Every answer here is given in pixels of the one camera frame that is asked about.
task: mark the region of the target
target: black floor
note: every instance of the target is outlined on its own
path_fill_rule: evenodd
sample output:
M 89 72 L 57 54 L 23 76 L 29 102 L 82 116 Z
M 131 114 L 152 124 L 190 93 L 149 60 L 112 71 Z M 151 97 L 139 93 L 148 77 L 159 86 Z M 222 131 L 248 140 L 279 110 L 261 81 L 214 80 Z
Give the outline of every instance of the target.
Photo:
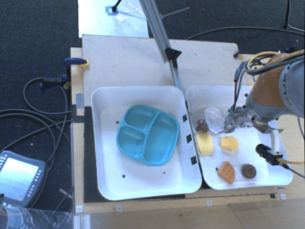
M 171 39 L 187 39 L 198 33 L 223 27 L 268 27 L 282 29 L 287 0 L 156 0 L 159 12 L 189 10 L 164 18 Z M 305 0 L 292 0 L 289 24 L 304 30 Z M 241 53 L 304 48 L 304 36 L 296 30 L 226 29 L 199 35 L 193 40 L 235 42 Z M 63 59 L 71 47 L 81 47 L 78 38 L 78 0 L 0 0 L 0 110 L 29 109 L 22 91 L 39 77 L 57 77 L 67 72 Z M 64 98 L 59 90 L 43 93 L 38 84 L 27 91 L 29 101 L 46 112 L 62 112 Z M 64 115 L 50 116 L 61 121 Z M 65 131 L 70 135 L 70 124 Z M 41 125 L 26 117 L 0 118 L 0 149 Z M 52 141 L 47 132 L 37 134 L 10 148 L 11 151 L 48 160 Z M 71 151 L 61 140 L 53 168 L 35 208 L 54 210 L 71 188 Z M 67 199 L 59 210 L 67 211 Z

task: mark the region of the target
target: metal plate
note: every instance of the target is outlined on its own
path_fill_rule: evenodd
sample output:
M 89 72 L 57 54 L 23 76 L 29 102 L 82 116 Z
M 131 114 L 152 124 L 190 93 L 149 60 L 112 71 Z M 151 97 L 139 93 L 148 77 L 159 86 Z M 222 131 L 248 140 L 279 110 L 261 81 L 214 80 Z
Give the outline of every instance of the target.
M 109 35 L 148 38 L 146 17 L 139 0 L 122 0 L 117 13 L 111 7 L 118 0 L 78 0 L 79 37 Z

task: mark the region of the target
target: white tray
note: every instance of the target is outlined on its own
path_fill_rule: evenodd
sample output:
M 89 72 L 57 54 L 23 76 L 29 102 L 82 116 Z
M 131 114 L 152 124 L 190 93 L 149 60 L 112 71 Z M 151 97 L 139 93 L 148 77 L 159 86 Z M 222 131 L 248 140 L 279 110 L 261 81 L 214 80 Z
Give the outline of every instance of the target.
M 236 106 L 245 104 L 245 93 L 250 93 L 251 87 L 243 86 L 239 94 Z M 204 110 L 208 107 L 215 107 L 220 110 L 222 116 L 227 115 L 227 110 L 233 104 L 234 88 L 231 86 L 194 86 L 186 94 L 189 112 L 191 116 L 194 134 L 199 119 L 203 119 Z M 277 128 L 276 122 L 270 123 Z M 199 152 L 199 159 L 205 182 L 214 189 L 224 190 L 242 187 L 262 187 L 287 185 L 292 181 L 293 173 L 281 166 L 272 166 L 261 158 L 255 151 L 255 147 L 262 143 L 271 145 L 269 134 L 262 134 L 255 128 L 239 128 L 231 134 L 211 134 L 213 139 L 213 152 L 209 156 L 202 156 Z M 220 148 L 220 137 L 233 135 L 238 139 L 239 147 L 236 151 L 230 152 Z M 287 155 L 282 140 L 280 140 L 280 151 L 285 159 Z M 232 185 L 226 183 L 217 175 L 216 168 L 220 168 L 224 161 L 232 164 L 235 170 L 235 180 Z M 257 175 L 253 179 L 242 176 L 241 167 L 243 164 L 252 164 L 256 168 Z
M 193 193 L 202 183 L 183 93 L 173 86 L 102 87 L 91 98 L 97 181 L 109 200 L 146 198 Z M 163 166 L 153 167 L 124 155 L 116 145 L 119 121 L 133 105 L 163 110 L 176 118 L 180 133 L 173 156 Z

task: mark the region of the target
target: screen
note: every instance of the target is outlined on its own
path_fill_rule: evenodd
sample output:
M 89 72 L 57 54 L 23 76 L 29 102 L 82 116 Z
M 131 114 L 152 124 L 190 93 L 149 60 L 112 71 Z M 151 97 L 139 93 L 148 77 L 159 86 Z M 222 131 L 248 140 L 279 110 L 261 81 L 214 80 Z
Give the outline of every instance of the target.
M 8 158 L 0 172 L 0 193 L 23 201 L 37 170 L 38 166 Z

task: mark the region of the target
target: blue divided plate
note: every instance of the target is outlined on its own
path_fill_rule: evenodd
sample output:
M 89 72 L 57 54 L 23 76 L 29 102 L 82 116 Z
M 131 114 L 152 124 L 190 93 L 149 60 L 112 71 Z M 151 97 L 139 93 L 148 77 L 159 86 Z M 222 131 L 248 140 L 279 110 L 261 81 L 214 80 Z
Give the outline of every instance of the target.
M 130 158 L 161 166 L 171 158 L 178 135 L 178 122 L 170 114 L 149 106 L 134 105 L 120 123 L 116 143 Z

